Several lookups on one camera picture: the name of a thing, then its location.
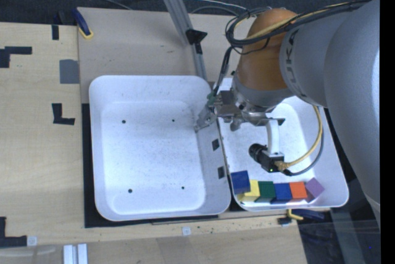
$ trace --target white tray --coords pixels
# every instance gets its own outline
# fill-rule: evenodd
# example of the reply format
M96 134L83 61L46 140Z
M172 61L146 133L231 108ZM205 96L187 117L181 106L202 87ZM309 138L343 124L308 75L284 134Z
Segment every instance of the white tray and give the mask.
M226 78L220 87L222 90L230 89L231 78ZM310 203L288 202L286 204L270 204L244 202L243 204L234 195L239 205L248 211L276 210L288 208L330 208L343 206L349 198L349 190L343 169L336 152L328 122L323 109L320 109L324 146L321 157L316 165L309 171L298 176L285 176L282 173L266 172L260 164L249 156L248 149L251 144L267 145L266 127L255 127L250 123L241 124L236 131L230 130L230 124L219 119L220 132L223 137L223 148L228 163L229 172L247 170L250 179L258 181L273 181L274 183L288 183L293 181L307 182L315 177L325 188L322 194ZM313 107L298 97L285 99L268 117L285 118L279 127L280 152L285 155L285 162L291 162L304 155L313 145L318 132L318 121ZM300 171L309 166L318 152L317 149L301 163L289 168L293 172Z
M218 126L197 134L193 128L209 93L197 76L104 75L92 81L94 198L104 218L194 217L228 208Z

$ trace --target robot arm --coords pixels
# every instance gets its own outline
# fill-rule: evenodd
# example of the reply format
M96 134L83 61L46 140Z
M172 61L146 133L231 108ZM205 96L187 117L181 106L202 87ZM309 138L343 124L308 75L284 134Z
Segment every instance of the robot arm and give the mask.
M266 10L246 39L230 43L241 58L215 114L237 130L244 122L272 127L267 114L290 96L327 108L380 225L380 0L305 16Z

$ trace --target orange block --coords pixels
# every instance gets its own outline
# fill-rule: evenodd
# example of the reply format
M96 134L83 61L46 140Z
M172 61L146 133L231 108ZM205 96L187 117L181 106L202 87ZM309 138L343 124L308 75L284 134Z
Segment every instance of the orange block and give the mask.
M304 182L290 182L289 187L291 188L292 202L298 202L307 198Z

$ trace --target block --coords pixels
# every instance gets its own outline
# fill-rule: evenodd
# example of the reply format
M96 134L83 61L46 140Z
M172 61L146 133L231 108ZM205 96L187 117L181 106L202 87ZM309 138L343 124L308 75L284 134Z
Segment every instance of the block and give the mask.
M257 198L259 198L259 185L256 179L249 180L251 190L249 192L244 192L242 194L238 194L237 198L241 202L253 202Z
M276 198L276 192L274 190L274 183L272 181L258 181L259 186L259 197L255 202L271 202Z
M307 191L304 182L290 182L292 200L291 202L300 202L307 199Z
M235 195L249 192L251 190L247 170L230 173L230 178L232 181L233 193Z
M274 184L276 198L272 199L271 204L285 204L292 199L289 183Z
M305 187L307 192L307 202L312 202L325 190L325 188L321 185L320 182L317 181L316 178L312 178L310 181L308 181L305 184Z

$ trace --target blue block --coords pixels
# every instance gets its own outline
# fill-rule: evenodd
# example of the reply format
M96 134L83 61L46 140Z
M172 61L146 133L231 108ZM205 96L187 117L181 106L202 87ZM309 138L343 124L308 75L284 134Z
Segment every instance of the blue block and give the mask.
M274 190L276 192L276 198L270 202L271 204L285 204L292 199L289 183L274 184Z
M251 191L251 185L249 183L247 171L230 173L230 178L232 180L234 194L237 195Z

